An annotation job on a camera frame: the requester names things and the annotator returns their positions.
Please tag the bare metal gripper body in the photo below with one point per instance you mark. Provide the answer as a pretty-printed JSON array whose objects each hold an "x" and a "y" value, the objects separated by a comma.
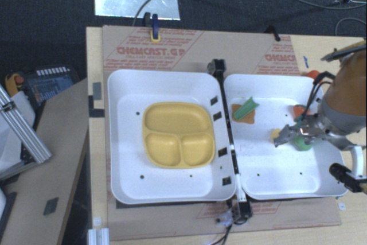
[{"x": 314, "y": 126}]

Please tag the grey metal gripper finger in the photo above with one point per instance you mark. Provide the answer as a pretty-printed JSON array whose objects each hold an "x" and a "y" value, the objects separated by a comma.
[
  {"x": 284, "y": 136},
  {"x": 309, "y": 140}
]

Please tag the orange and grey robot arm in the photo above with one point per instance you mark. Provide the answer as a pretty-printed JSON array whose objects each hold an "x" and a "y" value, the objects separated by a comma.
[{"x": 348, "y": 86}]

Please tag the small yellow toy piece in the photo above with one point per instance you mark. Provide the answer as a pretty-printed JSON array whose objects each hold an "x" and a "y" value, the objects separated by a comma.
[{"x": 275, "y": 135}]

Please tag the green round toy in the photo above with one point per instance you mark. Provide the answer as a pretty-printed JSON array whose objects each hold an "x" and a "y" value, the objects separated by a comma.
[{"x": 301, "y": 144}]

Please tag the orange toy carrot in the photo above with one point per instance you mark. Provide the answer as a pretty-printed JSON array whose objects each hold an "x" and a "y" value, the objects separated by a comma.
[{"x": 298, "y": 109}]

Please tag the white plastic tray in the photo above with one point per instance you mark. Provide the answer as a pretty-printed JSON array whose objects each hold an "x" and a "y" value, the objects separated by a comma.
[
  {"x": 129, "y": 135},
  {"x": 272, "y": 172}
]

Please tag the flat brown toy biscuit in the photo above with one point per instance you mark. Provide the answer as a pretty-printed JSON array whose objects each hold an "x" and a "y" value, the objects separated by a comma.
[{"x": 249, "y": 119}]

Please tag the green toy celery stick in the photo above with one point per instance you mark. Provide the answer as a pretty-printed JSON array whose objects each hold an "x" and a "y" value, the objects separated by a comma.
[{"x": 244, "y": 110}]

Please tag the small orange toy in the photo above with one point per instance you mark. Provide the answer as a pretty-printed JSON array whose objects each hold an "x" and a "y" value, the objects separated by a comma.
[{"x": 312, "y": 74}]

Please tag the thin black and white rod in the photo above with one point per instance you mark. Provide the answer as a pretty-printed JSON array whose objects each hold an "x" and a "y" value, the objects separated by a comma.
[{"x": 229, "y": 129}]

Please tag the yellow divided plate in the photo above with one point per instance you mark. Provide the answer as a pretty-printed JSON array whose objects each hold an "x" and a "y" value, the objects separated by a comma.
[{"x": 177, "y": 135}]

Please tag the brown cardboard board, red print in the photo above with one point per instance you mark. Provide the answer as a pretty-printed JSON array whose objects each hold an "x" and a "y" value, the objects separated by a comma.
[{"x": 186, "y": 48}]

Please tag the black cylinder on white bracket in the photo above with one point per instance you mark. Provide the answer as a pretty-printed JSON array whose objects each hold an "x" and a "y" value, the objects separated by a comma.
[{"x": 344, "y": 173}]

